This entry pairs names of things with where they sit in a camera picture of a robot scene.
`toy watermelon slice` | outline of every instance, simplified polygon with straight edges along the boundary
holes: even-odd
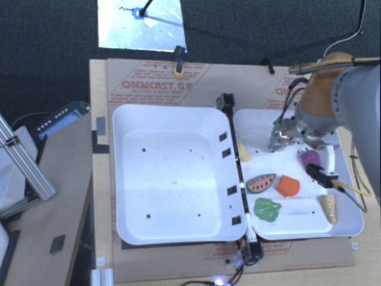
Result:
[[[261,175],[258,177],[255,177],[254,179],[251,179],[247,184],[246,187],[248,189],[248,192],[253,194],[258,194],[263,191],[265,191],[271,184],[273,184],[275,180],[275,174],[267,174],[267,175]]]

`green toy vegetable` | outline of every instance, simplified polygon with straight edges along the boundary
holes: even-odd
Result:
[[[278,217],[281,206],[280,203],[275,203],[271,199],[258,198],[255,201],[254,213],[262,220],[273,222]]]

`black pole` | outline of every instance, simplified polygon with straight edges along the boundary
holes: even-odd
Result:
[[[139,11],[139,16],[144,17],[145,12],[153,0],[148,0],[147,4]]]
[[[361,28],[363,27],[365,4],[366,4],[366,0],[361,0],[360,15],[358,16],[358,24],[357,24],[358,31],[361,31]]]

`white tray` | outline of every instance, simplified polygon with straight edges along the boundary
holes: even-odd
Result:
[[[123,105],[113,129],[117,230],[124,241],[234,241],[245,233],[229,121],[221,111]],[[226,150],[231,154],[223,157]],[[229,195],[232,187],[237,192]]]
[[[247,194],[251,221],[256,233],[267,240],[290,240],[297,238],[353,236],[359,234],[364,225],[360,209],[343,193],[335,189],[325,189],[312,182],[304,171],[300,153],[307,145],[290,145],[283,151],[271,153],[268,150],[272,122],[280,115],[276,110],[240,110],[235,114],[236,135],[251,156],[251,161],[242,163],[246,182],[269,173],[275,173],[275,182],[259,194]],[[337,134],[327,137],[326,142],[340,144]],[[351,184],[348,168],[341,147],[335,150],[335,172],[339,179]],[[300,181],[299,193],[284,197],[275,189],[279,178],[287,175]],[[319,203],[319,196],[336,195],[336,225],[331,225]],[[279,215],[274,222],[266,222],[254,215],[257,198],[270,198],[280,203]]]

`orange block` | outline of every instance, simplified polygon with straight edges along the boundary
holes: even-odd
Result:
[[[285,197],[294,196],[300,190],[300,182],[299,180],[283,175],[280,177],[276,190]]]

